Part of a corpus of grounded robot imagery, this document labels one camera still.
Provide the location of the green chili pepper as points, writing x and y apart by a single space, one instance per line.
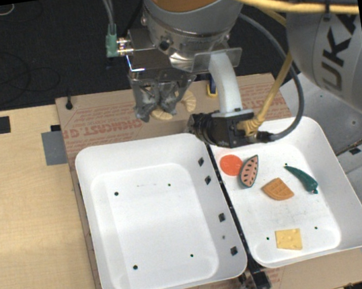
302 177

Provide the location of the orange waffle piece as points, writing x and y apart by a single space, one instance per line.
278 190

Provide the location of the beige toy croissant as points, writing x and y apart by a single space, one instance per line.
190 102

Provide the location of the orange round slice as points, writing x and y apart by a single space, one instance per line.
229 166

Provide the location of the white plastic tray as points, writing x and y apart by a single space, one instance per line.
297 214
152 220

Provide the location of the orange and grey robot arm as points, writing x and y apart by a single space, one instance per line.
322 50

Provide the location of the yellow cheese slice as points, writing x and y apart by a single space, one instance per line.
288 239

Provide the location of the watermelon slice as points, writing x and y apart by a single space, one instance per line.
249 173

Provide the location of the black cylinder on white bracket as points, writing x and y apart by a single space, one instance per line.
222 127

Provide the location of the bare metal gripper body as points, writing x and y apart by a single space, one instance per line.
150 60

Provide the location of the brown cardboard board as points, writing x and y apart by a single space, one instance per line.
103 125

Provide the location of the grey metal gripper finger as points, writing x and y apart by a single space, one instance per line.
170 101
143 107

